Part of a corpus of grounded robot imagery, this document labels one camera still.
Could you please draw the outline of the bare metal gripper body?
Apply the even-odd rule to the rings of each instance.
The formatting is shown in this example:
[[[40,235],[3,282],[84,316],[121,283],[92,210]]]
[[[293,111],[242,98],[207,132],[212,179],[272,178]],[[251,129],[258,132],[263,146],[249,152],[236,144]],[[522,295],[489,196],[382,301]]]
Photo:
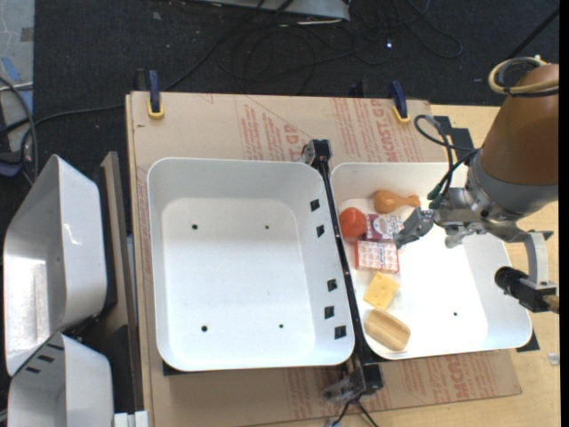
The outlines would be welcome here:
[[[466,236],[479,234],[514,243],[525,235],[517,222],[532,213],[533,201],[526,195],[506,191],[505,197],[496,199],[480,188],[450,188],[434,213],[434,222],[445,230],[447,248],[461,245]]]

